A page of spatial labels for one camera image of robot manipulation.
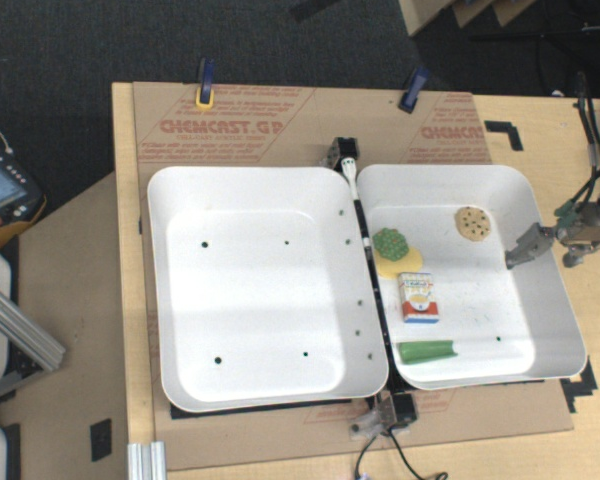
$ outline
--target small box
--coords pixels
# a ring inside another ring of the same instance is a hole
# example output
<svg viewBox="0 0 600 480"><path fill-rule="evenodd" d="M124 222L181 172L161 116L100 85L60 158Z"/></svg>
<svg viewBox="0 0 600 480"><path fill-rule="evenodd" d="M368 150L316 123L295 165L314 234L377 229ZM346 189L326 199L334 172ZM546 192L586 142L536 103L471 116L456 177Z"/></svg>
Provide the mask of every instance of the small box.
<svg viewBox="0 0 600 480"><path fill-rule="evenodd" d="M402 314L406 323L434 324L439 319L433 276L403 272L398 276Z"/></svg>

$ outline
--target electronic device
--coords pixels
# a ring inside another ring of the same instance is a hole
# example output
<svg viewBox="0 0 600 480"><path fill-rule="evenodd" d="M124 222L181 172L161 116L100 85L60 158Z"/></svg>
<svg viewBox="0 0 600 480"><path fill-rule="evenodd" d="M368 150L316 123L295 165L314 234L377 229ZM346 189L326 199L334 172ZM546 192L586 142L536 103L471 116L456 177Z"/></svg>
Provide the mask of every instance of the electronic device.
<svg viewBox="0 0 600 480"><path fill-rule="evenodd" d="M0 149L0 247L35 222L45 203L31 176Z"/></svg>

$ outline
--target wooden table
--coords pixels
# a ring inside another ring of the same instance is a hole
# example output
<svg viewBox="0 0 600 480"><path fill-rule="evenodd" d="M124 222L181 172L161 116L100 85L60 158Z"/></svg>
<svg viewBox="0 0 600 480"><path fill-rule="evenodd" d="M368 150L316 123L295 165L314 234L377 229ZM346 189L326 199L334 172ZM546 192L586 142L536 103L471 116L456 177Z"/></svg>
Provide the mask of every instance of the wooden table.
<svg viewBox="0 0 600 480"><path fill-rule="evenodd" d="M511 121L524 152L513 152L506 135L487 134L494 163L520 170L531 182L545 223L589 176L586 142L573 101L550 98L476 96L482 120ZM155 439L144 296L142 243L138 234L138 199L133 87L113 85L116 178L120 233L122 309L130 443ZM560 258L564 248L556 245ZM576 402L575 430L489 441L427 446L407 450L420 474L446 470L451 478L600 478L600 254L561 273L581 326L599 390ZM241 466L180 471L184 479L350 479L356 456L286 460ZM395 451L370 452L364 467L374 480L408 478Z"/></svg>

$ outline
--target gray floor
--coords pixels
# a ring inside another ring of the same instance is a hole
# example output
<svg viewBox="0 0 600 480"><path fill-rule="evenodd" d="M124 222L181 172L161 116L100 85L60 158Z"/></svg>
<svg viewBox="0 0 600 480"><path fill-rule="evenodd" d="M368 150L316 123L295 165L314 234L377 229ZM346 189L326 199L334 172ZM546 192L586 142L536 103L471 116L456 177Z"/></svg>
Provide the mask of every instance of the gray floor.
<svg viewBox="0 0 600 480"><path fill-rule="evenodd" d="M113 81L193 81L208 56L226 83L401 88L426 65L429 89L568 94L575 67L552 46L538 63L533 41L470 36L600 23L600 0L544 0L505 29L487 11L460 30L445 10L411 38L397 0L342 0L298 23L289 11L305 1L0 0L0 128L48 211L113 169ZM600 68L600 39L570 41Z"/></svg>

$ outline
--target blue clamp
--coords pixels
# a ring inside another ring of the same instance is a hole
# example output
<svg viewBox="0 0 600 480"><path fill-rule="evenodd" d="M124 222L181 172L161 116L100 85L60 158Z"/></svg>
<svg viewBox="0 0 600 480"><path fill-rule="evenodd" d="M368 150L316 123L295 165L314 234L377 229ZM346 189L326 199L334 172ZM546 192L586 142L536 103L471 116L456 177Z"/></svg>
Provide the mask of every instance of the blue clamp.
<svg viewBox="0 0 600 480"><path fill-rule="evenodd" d="M202 58L198 76L200 78L200 87L196 90L196 107L202 110L208 110L213 107L213 68L215 62L212 59Z"/></svg>
<svg viewBox="0 0 600 480"><path fill-rule="evenodd" d="M418 94L420 90L424 87L424 84L429 80L429 75L431 73L427 68L419 67L417 68L413 74L411 75L411 79L409 80L409 87L407 91L400 98L400 103L398 104L398 108L404 110L411 114L413 110L416 108L416 103L418 101Z"/></svg>

